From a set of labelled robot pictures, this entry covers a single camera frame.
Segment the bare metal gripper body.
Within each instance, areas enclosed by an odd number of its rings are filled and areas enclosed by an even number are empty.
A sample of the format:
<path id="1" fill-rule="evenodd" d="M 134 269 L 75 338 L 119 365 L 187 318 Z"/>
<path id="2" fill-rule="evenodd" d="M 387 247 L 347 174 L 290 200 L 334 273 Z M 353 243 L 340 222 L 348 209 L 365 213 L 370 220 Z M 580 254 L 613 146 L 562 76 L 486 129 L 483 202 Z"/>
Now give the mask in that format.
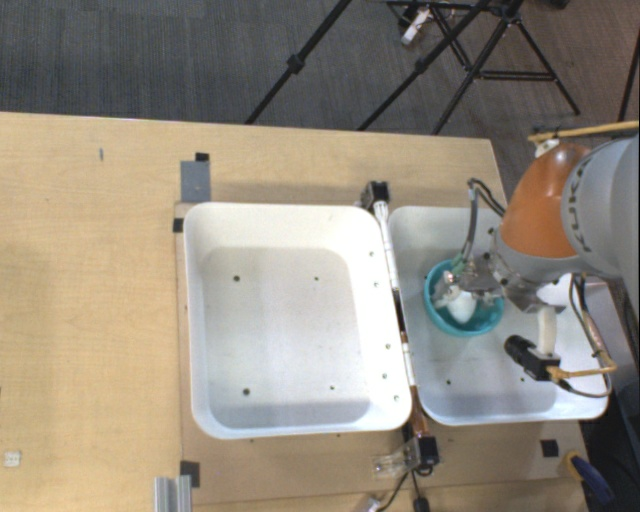
<path id="1" fill-rule="evenodd" d="M 536 313 L 544 302 L 537 291 L 541 287 L 516 272 L 496 252 L 479 253 L 455 266 L 455 281 L 461 290 L 495 290 L 524 313 Z"/>

